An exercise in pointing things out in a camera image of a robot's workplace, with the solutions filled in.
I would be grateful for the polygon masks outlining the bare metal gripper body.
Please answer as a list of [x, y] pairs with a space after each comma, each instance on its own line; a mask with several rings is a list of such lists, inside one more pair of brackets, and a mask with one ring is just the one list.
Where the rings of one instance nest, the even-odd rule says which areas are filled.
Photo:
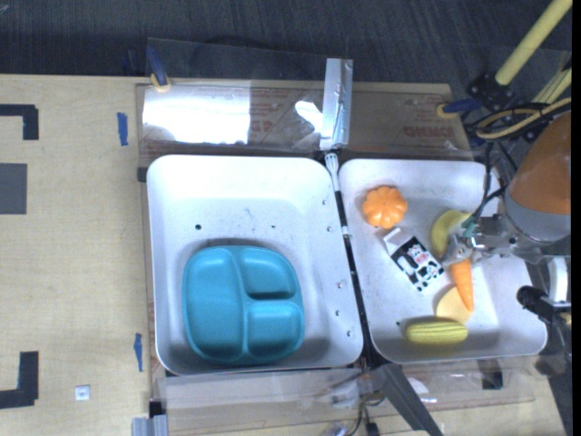
[[489, 256], [517, 256], [522, 236], [505, 215], [493, 214], [478, 218], [471, 242], [485, 244], [489, 249]]

